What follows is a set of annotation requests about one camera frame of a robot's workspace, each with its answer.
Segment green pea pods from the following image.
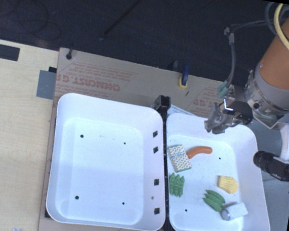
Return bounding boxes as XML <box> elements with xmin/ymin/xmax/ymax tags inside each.
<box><xmin>200</xmin><ymin>188</ymin><xmax>228</xmax><ymax>214</ymax></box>
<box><xmin>165</xmin><ymin>172</ymin><xmax>187</xmax><ymax>198</ymax></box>

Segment white and grey packet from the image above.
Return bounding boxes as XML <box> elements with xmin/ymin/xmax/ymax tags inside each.
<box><xmin>219</xmin><ymin>199</ymin><xmax>251</xmax><ymax>225</ymax></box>

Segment black cylinder on white bracket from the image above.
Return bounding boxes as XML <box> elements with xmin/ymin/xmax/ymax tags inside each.
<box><xmin>250</xmin><ymin>118</ymin><xmax>289</xmax><ymax>183</ymax></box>

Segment white plastic tray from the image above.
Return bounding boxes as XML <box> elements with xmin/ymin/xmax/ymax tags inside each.
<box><xmin>37</xmin><ymin>90</ymin><xmax>185</xmax><ymax>231</ymax></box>
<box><xmin>147</xmin><ymin>110</ymin><xmax>288</xmax><ymax>231</ymax></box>

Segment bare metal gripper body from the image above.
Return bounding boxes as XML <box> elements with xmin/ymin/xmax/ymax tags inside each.
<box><xmin>216</xmin><ymin>67</ymin><xmax>289</xmax><ymax>137</ymax></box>

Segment thin black rod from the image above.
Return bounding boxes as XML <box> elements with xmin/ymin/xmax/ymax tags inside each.
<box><xmin>140</xmin><ymin>109</ymin><xmax>194</xmax><ymax>231</ymax></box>

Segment yellow ridged chip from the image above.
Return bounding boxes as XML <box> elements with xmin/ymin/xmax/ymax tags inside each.
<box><xmin>215</xmin><ymin>174</ymin><xmax>241</xmax><ymax>196</ymax></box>

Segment white yellow patterned packet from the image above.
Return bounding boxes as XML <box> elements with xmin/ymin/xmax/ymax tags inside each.
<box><xmin>162</xmin><ymin>141</ymin><xmax>196</xmax><ymax>175</ymax></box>

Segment brown cardboard board red print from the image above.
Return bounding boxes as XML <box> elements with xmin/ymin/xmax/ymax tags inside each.
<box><xmin>27</xmin><ymin>46</ymin><xmax>289</xmax><ymax>231</ymax></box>

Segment orange sausage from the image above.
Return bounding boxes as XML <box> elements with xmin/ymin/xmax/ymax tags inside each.
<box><xmin>184</xmin><ymin>143</ymin><xmax>214</xmax><ymax>163</ymax></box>

